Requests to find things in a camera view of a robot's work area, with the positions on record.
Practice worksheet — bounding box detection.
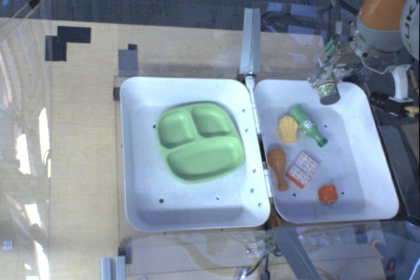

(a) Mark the orange and white carton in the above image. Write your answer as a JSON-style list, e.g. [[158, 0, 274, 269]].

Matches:
[[285, 151, 320, 190]]

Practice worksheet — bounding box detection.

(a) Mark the brown chicken drumstick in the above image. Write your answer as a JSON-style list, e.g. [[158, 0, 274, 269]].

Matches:
[[266, 148, 290, 192]]

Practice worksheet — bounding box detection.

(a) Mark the white plastic tray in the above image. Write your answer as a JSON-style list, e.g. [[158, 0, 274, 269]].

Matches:
[[119, 75, 272, 233], [253, 78, 400, 225]]

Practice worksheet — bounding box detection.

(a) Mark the orange toy pepper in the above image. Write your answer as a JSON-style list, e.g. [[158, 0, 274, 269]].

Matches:
[[317, 184, 339, 206]]

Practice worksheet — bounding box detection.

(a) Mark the green bottle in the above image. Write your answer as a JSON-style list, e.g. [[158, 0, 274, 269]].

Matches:
[[288, 104, 329, 148]]

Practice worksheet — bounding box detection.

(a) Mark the green and white can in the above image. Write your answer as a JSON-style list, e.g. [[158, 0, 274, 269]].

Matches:
[[316, 79, 341, 106]]

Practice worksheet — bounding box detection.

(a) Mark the yellow shell biscuit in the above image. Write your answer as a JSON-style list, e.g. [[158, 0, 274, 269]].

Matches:
[[278, 115, 300, 144]]

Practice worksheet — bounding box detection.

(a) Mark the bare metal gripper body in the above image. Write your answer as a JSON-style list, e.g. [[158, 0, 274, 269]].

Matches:
[[318, 41, 394, 80]]

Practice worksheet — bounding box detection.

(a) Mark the green divided plate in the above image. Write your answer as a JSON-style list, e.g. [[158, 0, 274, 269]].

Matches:
[[156, 101, 247, 185]]

